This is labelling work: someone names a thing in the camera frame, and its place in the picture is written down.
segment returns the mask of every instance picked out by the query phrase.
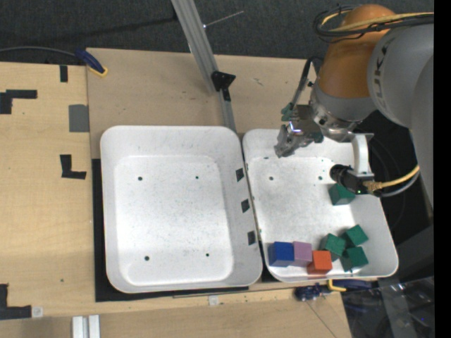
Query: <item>white tray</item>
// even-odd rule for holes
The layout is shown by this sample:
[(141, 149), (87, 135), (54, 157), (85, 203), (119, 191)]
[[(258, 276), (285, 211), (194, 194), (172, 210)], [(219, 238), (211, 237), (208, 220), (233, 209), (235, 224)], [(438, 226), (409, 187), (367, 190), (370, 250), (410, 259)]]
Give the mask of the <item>white tray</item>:
[(106, 272), (127, 293), (260, 277), (242, 149), (225, 127), (117, 126), (101, 138)]
[(275, 241), (301, 241), (318, 249), (328, 233), (360, 224), (369, 241), (362, 248), (369, 264), (346, 273), (339, 260), (324, 279), (346, 277), (387, 277), (397, 270), (398, 258), (393, 238), (379, 199), (360, 195), (348, 205), (333, 206), (328, 188), (335, 184), (329, 176), (335, 164), (354, 165), (350, 143), (325, 138), (299, 148), (287, 158), (274, 152), (278, 130), (251, 130), (243, 139), (259, 234), (270, 273), (283, 282), (302, 282), (312, 278), (306, 268), (268, 265), (268, 246)]

